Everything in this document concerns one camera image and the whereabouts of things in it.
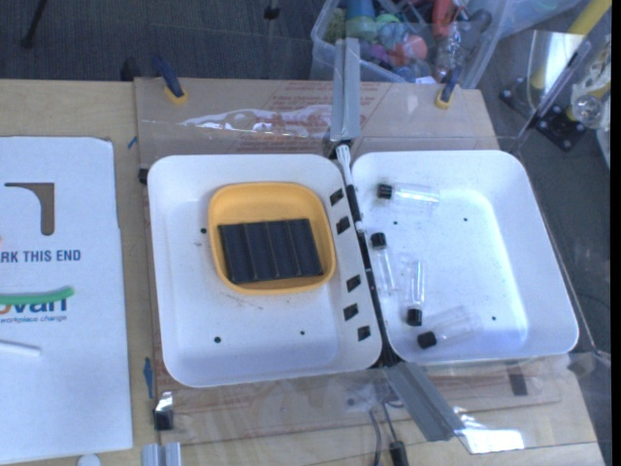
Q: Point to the thin black and white rod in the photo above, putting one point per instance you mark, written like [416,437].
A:
[354,202]

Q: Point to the black ribbed rectangular block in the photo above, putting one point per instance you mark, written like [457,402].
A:
[271,250]

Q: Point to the yellow plate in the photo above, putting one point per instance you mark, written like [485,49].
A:
[262,202]

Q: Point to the clear plastic bottle black cap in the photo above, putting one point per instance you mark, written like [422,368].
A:
[416,284]
[412,193]
[451,325]
[385,267]

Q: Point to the white plastic tray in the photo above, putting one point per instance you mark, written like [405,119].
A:
[252,338]
[485,270]

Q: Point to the clear storage bin with toys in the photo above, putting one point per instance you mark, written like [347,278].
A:
[388,27]

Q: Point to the white printed cardboard sheet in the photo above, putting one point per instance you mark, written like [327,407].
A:
[63,357]

